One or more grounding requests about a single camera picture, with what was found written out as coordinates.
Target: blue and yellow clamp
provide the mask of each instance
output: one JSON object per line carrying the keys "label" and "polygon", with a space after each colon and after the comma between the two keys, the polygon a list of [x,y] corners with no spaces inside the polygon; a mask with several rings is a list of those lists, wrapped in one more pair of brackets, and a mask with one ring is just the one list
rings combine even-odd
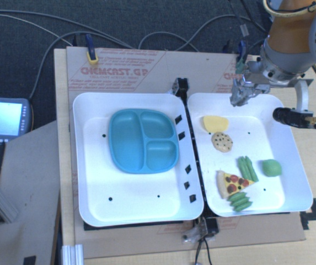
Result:
{"label": "blue and yellow clamp", "polygon": [[99,62],[99,58],[97,56],[97,53],[95,52],[93,38],[90,34],[86,34],[85,40],[87,42],[87,47],[88,47],[88,52],[87,52],[88,61],[91,65],[95,65]]}

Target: screen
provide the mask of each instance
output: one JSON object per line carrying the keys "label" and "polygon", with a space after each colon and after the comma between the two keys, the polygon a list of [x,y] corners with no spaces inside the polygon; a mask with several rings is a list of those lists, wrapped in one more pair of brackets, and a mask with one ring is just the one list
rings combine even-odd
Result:
{"label": "screen", "polygon": [[0,102],[0,135],[18,135],[22,104]]}

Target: green vegetable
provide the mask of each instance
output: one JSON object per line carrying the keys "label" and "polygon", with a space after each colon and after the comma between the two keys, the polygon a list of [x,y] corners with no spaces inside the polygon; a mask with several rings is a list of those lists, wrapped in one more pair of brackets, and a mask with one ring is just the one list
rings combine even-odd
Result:
{"label": "green vegetable", "polygon": [[241,171],[242,177],[244,179],[251,179],[252,180],[252,177],[251,177],[251,174],[248,170],[245,158],[239,157],[237,161],[238,161],[238,165],[239,165],[239,169]]}
{"label": "green vegetable", "polygon": [[246,193],[244,192],[236,192],[235,194],[231,195],[229,198],[228,198],[228,201],[230,202],[234,202],[234,201],[237,201],[241,198],[244,198],[246,196]]}
{"label": "green vegetable", "polygon": [[235,207],[237,207],[237,206],[239,206],[239,205],[242,205],[242,204],[248,202],[249,200],[250,200],[249,197],[243,197],[243,198],[241,198],[241,199],[239,199],[239,200],[236,200],[236,201],[234,201],[234,202],[231,202],[231,206],[233,206],[233,207],[235,208]]}
{"label": "green vegetable", "polygon": [[244,204],[241,204],[241,205],[235,207],[235,208],[234,208],[234,211],[240,212],[240,211],[242,211],[242,210],[244,210],[244,209],[250,207],[251,205],[252,205],[252,202],[251,202],[251,201],[248,201],[248,202],[246,202],[246,203],[244,203]]}
{"label": "green vegetable", "polygon": [[245,161],[246,161],[246,165],[247,165],[248,171],[249,171],[249,173],[251,175],[251,178],[252,178],[251,180],[254,181],[254,182],[258,182],[258,177],[257,177],[257,174],[255,172],[255,169],[253,169],[251,159],[248,156],[246,156],[245,157]]}
{"label": "green vegetable", "polygon": [[264,160],[262,162],[262,170],[263,173],[268,177],[276,177],[282,173],[280,163],[274,159]]}

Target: pizza slice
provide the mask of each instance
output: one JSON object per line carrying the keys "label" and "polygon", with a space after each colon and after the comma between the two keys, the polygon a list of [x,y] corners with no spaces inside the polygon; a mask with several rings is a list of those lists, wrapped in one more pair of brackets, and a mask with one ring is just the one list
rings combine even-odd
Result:
{"label": "pizza slice", "polygon": [[250,179],[245,179],[235,174],[228,174],[221,170],[217,173],[217,185],[222,198],[228,198],[254,183]]}

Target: blue plate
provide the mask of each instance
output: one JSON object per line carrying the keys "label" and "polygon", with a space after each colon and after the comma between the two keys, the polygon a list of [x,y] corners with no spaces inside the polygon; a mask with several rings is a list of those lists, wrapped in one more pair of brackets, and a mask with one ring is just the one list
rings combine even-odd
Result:
{"label": "blue plate", "polygon": [[110,120],[109,145],[116,166],[136,174],[172,169],[179,158],[173,122],[164,113],[147,109],[125,109]]}

